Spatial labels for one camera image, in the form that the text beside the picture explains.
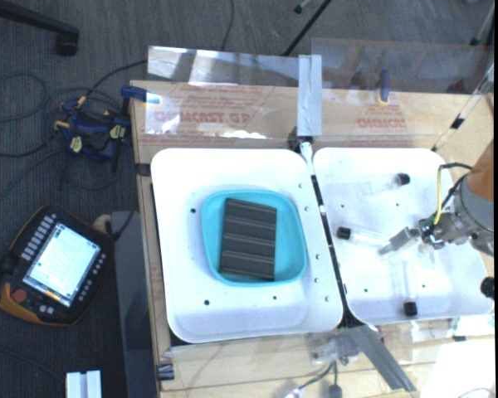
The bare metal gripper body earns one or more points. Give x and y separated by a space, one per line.
444 228

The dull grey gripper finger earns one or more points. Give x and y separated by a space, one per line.
406 235
388 248

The clear plastic bottle black cap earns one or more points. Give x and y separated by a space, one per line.
343 233
410 308
402 178

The white plastic tray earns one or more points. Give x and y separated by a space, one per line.
440 280
178 243

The light blue plate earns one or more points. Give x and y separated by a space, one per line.
290 243

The dark grey ribbed block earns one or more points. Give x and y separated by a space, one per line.
249 239

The brown cardboard board red print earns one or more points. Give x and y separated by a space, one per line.
253 110

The black cylinder on white bracket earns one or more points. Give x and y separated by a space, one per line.
488 287

